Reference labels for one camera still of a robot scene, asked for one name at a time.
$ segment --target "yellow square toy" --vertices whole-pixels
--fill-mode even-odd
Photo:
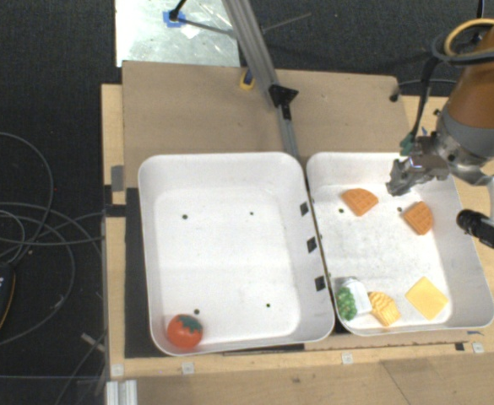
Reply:
[[[423,277],[406,293],[406,299],[429,321],[432,321],[449,302],[442,291]]]

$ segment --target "black clamp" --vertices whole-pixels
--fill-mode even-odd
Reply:
[[[290,103],[297,96],[299,91],[288,89],[278,84],[272,84],[269,87],[269,95],[273,101],[273,105],[282,110],[282,114],[285,120],[291,120]]]

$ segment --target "wooden table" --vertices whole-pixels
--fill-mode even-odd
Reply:
[[[136,106],[136,100],[147,98],[147,95],[139,92],[144,84],[147,84],[147,79],[139,77],[144,75],[150,78],[157,73],[158,78],[161,76],[158,73],[169,71],[172,74],[176,70],[173,65],[132,64],[130,68],[128,64],[123,66],[123,71],[126,69],[126,72],[123,72],[123,85],[102,86],[104,179],[106,185],[114,186],[111,193],[114,205],[125,203],[125,192],[124,186],[112,181],[112,169],[116,170],[117,167],[125,165],[125,157],[134,157],[130,159],[133,163],[130,165],[131,170],[122,170],[123,183],[126,182],[127,186],[135,184],[132,175],[137,171],[136,164],[148,153],[125,152],[125,137],[132,137],[132,133],[126,133],[131,130],[125,121],[130,117],[127,114],[132,113],[131,109]],[[196,83],[198,76],[211,76],[208,81],[210,84],[218,85],[219,81],[231,84],[223,89],[234,89],[236,86],[228,81],[234,79],[234,76],[238,79],[241,75],[239,70],[234,68],[212,68],[208,73],[200,72],[201,69],[197,67],[191,67],[190,70],[193,73],[191,82]],[[299,88],[301,93],[298,98],[303,95],[304,99],[297,105],[297,110],[292,104],[292,113],[296,113],[294,118],[300,151],[307,152],[307,156],[315,151],[310,139],[315,134],[308,129],[309,110],[323,114],[331,110],[331,106],[338,107],[340,101],[348,104],[348,107],[340,107],[343,111],[337,113],[334,120],[324,120],[323,116],[318,119],[317,130],[323,132],[323,141],[318,147],[326,150],[331,150],[331,145],[344,145],[343,150],[347,151],[369,150],[369,145],[351,142],[351,132],[346,131],[349,125],[357,124],[358,120],[369,120],[368,117],[371,117],[375,136],[385,138],[383,146],[376,148],[376,151],[396,150],[398,140],[406,134],[408,122],[415,117],[417,98],[401,97],[394,105],[386,103],[385,98],[396,85],[395,80],[389,77],[330,73],[320,76],[319,73],[294,71],[279,71],[279,75],[281,80],[294,83],[290,87],[295,88],[297,84],[303,87]],[[316,83],[319,83],[319,86],[313,89],[312,85]],[[358,87],[365,84],[368,88]],[[166,91],[166,87],[161,84],[158,85],[160,89],[154,91],[155,103],[165,104],[171,92]],[[125,90],[130,92],[128,96],[125,95]],[[218,95],[220,103],[230,95],[225,90],[211,91]],[[201,94],[200,97],[211,104],[211,101],[215,101],[211,95],[209,92]],[[124,100],[128,101],[130,109],[125,107]],[[252,98],[247,100],[247,106],[252,106],[251,100]],[[423,121],[427,130],[433,129],[435,123],[432,112],[436,108],[442,108],[443,103],[442,98],[430,98]],[[146,114],[152,109],[147,104],[142,108]],[[386,112],[390,112],[391,115],[386,116],[386,121],[380,122],[380,115]],[[372,121],[373,115],[378,122]],[[242,117],[237,118],[238,124],[241,125]],[[272,130],[278,131],[276,124]],[[331,139],[331,133],[336,132],[340,132],[340,140],[337,143]],[[251,134],[252,140],[256,139],[254,135]],[[259,149],[271,149],[271,143],[277,141],[269,140]],[[494,173],[494,164],[488,165],[487,171]],[[489,201],[485,188],[473,188],[460,181],[457,181],[457,186],[465,207],[488,213]],[[369,400],[375,403],[445,403],[444,398],[450,393],[452,403],[482,403],[482,398],[488,402],[491,386],[475,380],[484,380],[486,371],[489,374],[494,373],[494,322],[489,327],[477,329],[471,334],[463,331],[424,332],[396,339],[369,339],[347,335],[344,338],[330,338],[326,345],[318,343],[307,346],[305,351],[296,353],[226,356],[209,354],[185,358],[127,359],[124,353],[125,231],[125,218],[106,218],[109,365],[110,377],[113,380],[138,379],[139,403],[198,404],[215,403],[217,400],[249,404],[335,403],[335,398],[348,403],[366,403]],[[494,297],[494,251],[477,242],[476,248]],[[482,355],[474,353],[471,345],[473,342],[483,346],[485,352]],[[457,350],[455,343],[463,344],[464,350]],[[354,363],[343,364],[343,360],[350,355]],[[183,364],[193,364],[195,375],[183,375]],[[489,375],[489,380],[494,383],[494,376]],[[428,383],[437,387],[418,388],[420,384],[424,386]]]

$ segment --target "red tomato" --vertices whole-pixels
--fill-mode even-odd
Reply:
[[[175,315],[168,324],[168,339],[179,348],[194,348],[202,340],[204,328],[190,315]]]

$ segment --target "black floor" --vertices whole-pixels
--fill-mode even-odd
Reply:
[[[277,68],[382,73],[399,81],[418,78],[431,39],[474,18],[477,3],[252,0],[261,25],[312,13],[266,35]],[[494,0],[486,0],[485,15],[494,17]],[[102,211],[100,85],[121,81],[114,41],[113,0],[0,0],[0,132],[34,144],[54,178],[50,188],[38,156],[20,141],[0,136],[1,209],[38,222],[41,210],[3,204],[45,206],[52,191],[53,209],[69,218]],[[457,74],[440,67],[436,78]],[[434,94],[447,92],[447,86],[434,89]],[[53,213],[48,224],[62,222]],[[82,224],[91,236],[100,235],[98,216]],[[27,230],[35,232],[35,225]],[[86,238],[72,225],[61,233],[69,241]],[[19,228],[1,219],[0,235],[18,239]],[[9,247],[0,243],[0,251]],[[92,391],[82,397],[87,386],[95,385],[90,381],[100,374],[103,356],[97,350],[88,354],[91,346],[80,338],[103,333],[100,257],[92,245],[70,247],[75,276],[64,305],[72,278],[64,246],[34,248],[17,267],[14,302],[0,344],[61,307],[42,327],[0,346],[0,376],[13,377],[0,378],[0,403],[54,403],[78,366],[75,375],[82,378],[67,386],[62,403],[101,401]]]

